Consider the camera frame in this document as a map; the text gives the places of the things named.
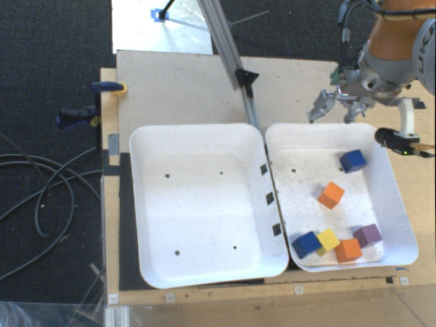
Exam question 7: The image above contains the blue cube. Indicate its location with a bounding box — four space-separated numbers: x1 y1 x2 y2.
339 149 368 174
291 230 323 260

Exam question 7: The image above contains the pale wood board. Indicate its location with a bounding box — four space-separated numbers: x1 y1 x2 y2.
115 49 436 292

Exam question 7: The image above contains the purple cube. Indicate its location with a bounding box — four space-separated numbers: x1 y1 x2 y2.
352 223 383 249

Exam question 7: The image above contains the white plastic tray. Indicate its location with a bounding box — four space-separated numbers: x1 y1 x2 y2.
264 122 419 273
129 123 290 290

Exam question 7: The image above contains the orange cube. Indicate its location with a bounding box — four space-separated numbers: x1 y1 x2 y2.
334 238 363 264
317 181 345 211

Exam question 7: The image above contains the black cylinder on white bracket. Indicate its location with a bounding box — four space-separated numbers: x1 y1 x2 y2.
374 97 426 157

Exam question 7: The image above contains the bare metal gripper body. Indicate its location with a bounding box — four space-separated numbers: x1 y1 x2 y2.
336 68 403 107

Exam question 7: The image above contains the yellow cube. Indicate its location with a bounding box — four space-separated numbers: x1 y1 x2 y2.
315 228 341 258

